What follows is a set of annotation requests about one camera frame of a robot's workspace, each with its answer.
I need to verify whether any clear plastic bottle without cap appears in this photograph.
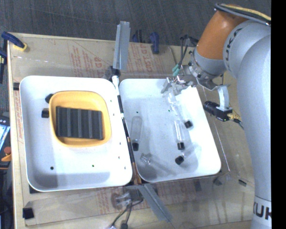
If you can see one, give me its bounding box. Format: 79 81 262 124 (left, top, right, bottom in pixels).
140 152 174 174

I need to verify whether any clear plastic bottle black cap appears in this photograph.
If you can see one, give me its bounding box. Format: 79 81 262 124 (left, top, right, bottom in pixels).
166 92 194 129
130 115 143 152
174 143 201 166
173 120 186 151

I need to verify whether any brown cardboard board red print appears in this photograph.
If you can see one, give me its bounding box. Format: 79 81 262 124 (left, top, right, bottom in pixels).
7 32 255 227

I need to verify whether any black cylinder on white bracket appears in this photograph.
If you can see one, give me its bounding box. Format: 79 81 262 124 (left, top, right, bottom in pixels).
203 84 234 123

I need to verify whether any thin black and white rod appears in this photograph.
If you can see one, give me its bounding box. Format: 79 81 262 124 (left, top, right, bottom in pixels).
111 75 142 185

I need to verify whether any black ribbed block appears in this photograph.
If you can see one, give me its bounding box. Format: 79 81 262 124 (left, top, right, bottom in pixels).
55 106 104 141

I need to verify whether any yellow bowl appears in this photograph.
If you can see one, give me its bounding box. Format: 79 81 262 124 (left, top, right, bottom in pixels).
48 90 112 148

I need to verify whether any white plastic tray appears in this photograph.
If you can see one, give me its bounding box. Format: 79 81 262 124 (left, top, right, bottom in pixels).
19 75 133 192
118 78 222 184

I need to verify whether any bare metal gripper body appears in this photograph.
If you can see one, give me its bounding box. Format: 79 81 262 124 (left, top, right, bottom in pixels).
175 57 207 88

